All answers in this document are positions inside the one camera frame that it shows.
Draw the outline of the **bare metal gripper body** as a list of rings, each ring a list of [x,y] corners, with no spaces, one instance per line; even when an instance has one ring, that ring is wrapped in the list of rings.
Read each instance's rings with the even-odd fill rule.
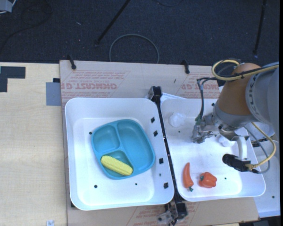
[[[215,114],[208,114],[203,117],[197,116],[195,119],[195,125],[199,128],[199,134],[201,132],[210,132],[210,136],[212,136],[219,132],[219,130],[224,126],[224,123]]]

